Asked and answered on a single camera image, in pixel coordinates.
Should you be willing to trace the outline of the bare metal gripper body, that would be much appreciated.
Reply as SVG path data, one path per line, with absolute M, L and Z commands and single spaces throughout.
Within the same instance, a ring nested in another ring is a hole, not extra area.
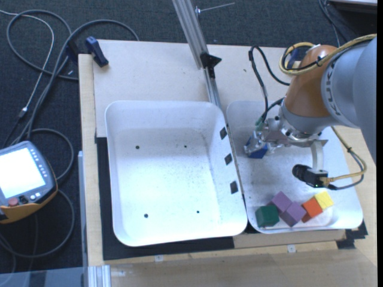
M 324 146 L 328 140 L 321 139 L 317 134 L 300 132 L 291 126 L 283 117 L 268 118 L 259 130 L 259 140 L 273 147 L 297 146 L 310 147 L 315 142 Z

